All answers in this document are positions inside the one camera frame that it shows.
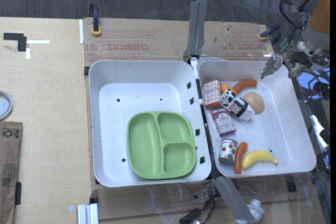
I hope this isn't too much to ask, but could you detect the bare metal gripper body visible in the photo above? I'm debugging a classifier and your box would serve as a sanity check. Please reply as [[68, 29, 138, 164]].
[[282, 38, 331, 69]]

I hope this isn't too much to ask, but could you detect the orange sausage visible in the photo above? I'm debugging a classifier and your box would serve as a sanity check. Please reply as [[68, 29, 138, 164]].
[[232, 79, 258, 94], [233, 141, 248, 174]]

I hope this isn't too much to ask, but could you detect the tan bread bun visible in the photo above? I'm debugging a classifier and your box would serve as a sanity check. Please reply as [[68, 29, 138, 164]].
[[242, 91, 265, 114]]

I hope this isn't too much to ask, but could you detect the black and white milk carton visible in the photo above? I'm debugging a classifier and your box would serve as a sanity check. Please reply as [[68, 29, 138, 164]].
[[219, 88, 256, 122]]

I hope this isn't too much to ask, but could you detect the orange and white carton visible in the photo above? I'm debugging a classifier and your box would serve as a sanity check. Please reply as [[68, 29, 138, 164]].
[[202, 79, 222, 109]]

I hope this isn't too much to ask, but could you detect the white plastic tray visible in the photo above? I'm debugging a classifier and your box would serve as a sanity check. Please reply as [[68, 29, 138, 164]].
[[88, 60, 213, 188], [197, 60, 318, 179]]

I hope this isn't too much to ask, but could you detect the red and white carton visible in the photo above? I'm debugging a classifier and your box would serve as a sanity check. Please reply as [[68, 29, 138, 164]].
[[211, 108, 237, 137]]

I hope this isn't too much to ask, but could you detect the yellow banana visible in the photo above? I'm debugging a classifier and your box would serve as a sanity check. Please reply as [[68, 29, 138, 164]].
[[241, 149, 279, 169]]

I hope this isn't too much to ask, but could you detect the white can with strawberries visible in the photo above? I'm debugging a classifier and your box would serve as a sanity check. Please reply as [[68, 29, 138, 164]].
[[217, 138, 238, 166]]

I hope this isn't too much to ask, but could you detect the brown cardboard board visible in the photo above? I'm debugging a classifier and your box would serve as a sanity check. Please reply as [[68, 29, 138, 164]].
[[82, 17, 320, 220]]

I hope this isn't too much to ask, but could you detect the white crumpled wad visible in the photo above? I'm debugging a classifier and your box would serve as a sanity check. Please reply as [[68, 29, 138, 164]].
[[246, 198, 266, 223]]

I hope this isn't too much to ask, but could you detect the green divided plate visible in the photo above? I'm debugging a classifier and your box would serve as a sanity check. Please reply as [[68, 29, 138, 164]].
[[126, 111, 197, 180]]

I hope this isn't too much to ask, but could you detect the brown paper packet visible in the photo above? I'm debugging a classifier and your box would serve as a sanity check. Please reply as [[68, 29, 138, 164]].
[[0, 121, 23, 224]]

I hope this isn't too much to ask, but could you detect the black cylinder on white bracket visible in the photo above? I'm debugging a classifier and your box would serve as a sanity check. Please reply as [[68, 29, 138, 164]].
[[312, 81, 331, 100]]

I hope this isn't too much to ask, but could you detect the clear round ring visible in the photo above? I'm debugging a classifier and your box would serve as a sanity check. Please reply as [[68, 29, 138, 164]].
[[0, 90, 14, 122]]

